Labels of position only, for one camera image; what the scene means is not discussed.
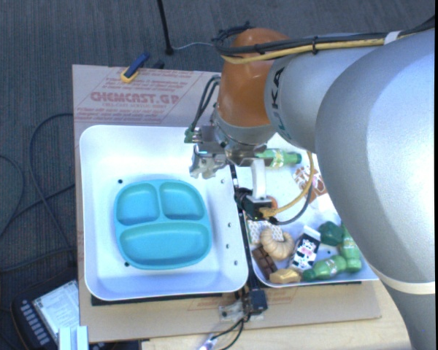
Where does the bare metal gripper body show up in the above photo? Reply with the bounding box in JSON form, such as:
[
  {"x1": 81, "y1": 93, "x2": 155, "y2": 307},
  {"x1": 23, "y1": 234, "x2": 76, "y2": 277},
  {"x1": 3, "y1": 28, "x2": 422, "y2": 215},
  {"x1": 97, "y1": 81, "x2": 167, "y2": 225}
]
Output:
[{"x1": 193, "y1": 123, "x2": 268, "y2": 168}]

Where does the green bottle yellow label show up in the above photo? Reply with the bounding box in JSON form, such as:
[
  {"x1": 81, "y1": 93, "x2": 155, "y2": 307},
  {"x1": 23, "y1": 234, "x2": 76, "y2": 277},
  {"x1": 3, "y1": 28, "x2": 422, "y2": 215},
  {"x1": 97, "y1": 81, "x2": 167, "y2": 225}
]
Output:
[{"x1": 255, "y1": 148, "x2": 303, "y2": 170}]

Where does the checkered white biscuit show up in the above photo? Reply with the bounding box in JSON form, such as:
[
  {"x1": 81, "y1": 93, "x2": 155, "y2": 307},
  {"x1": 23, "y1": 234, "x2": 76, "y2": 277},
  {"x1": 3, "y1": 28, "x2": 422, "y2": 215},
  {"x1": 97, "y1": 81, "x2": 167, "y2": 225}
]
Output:
[{"x1": 247, "y1": 219, "x2": 284, "y2": 246}]

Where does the blue divided plate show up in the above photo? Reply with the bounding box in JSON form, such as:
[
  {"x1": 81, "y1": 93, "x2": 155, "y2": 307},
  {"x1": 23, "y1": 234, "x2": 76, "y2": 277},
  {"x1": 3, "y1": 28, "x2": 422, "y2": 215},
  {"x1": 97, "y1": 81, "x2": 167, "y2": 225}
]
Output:
[{"x1": 112, "y1": 179, "x2": 214, "y2": 271}]

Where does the brown and white pizza slice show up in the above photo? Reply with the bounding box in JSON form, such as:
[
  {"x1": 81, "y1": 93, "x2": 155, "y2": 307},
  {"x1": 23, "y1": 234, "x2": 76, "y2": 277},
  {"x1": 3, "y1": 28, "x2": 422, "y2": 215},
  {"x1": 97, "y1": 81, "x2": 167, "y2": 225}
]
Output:
[{"x1": 291, "y1": 165, "x2": 329, "y2": 204}]

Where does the brown cardboard board red print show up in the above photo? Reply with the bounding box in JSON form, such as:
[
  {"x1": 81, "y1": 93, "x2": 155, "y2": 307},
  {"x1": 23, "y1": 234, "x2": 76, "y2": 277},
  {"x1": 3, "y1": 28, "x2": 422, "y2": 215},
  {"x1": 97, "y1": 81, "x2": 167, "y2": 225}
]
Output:
[{"x1": 72, "y1": 63, "x2": 383, "y2": 344}]

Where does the white plastic tray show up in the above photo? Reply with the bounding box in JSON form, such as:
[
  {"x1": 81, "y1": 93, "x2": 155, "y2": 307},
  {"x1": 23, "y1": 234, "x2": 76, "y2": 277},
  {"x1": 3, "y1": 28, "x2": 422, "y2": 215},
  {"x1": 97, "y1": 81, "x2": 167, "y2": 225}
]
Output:
[
  {"x1": 79, "y1": 124, "x2": 250, "y2": 302},
  {"x1": 228, "y1": 133, "x2": 380, "y2": 289}
]

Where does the tan croissant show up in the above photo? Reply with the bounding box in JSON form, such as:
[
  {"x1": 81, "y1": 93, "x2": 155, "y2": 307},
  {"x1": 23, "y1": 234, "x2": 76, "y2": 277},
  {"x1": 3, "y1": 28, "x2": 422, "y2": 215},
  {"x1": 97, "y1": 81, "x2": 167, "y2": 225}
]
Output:
[{"x1": 259, "y1": 227, "x2": 296, "y2": 262}]

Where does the brown chocolate bar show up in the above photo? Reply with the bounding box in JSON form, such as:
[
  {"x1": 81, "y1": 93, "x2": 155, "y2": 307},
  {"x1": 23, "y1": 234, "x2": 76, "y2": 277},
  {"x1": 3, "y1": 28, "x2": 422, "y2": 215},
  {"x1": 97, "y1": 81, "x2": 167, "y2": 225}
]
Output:
[{"x1": 251, "y1": 246, "x2": 279, "y2": 281}]

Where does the white cow print carton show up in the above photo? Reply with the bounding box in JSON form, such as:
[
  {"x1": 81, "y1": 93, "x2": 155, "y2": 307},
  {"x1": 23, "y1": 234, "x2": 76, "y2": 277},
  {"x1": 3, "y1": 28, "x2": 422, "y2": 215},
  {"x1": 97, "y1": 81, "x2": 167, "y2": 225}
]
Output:
[{"x1": 289, "y1": 225, "x2": 322, "y2": 273}]

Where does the green broccoli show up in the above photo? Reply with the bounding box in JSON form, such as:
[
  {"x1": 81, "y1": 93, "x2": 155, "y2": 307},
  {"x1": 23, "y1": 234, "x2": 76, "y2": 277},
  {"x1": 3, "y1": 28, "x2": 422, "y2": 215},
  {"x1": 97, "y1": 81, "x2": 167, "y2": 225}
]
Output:
[{"x1": 318, "y1": 221, "x2": 346, "y2": 247}]

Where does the tan bread piece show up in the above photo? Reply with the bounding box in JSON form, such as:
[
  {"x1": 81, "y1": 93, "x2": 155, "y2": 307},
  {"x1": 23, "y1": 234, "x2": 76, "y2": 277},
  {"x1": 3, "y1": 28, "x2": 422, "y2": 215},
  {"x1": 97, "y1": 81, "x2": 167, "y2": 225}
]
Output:
[{"x1": 269, "y1": 268, "x2": 302, "y2": 285}]

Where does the black cylinder on white bracket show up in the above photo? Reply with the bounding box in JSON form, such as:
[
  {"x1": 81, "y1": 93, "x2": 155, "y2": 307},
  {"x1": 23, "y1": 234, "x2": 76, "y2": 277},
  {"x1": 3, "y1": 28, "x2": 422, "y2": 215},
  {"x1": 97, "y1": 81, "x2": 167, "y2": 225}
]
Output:
[{"x1": 234, "y1": 157, "x2": 275, "y2": 221}]

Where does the black block with thin wires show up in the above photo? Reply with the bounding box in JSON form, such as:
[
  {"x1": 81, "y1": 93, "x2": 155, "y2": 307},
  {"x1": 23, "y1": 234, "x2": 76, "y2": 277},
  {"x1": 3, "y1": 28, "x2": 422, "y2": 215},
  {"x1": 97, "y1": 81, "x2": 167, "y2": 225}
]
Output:
[{"x1": 245, "y1": 288, "x2": 269, "y2": 314}]

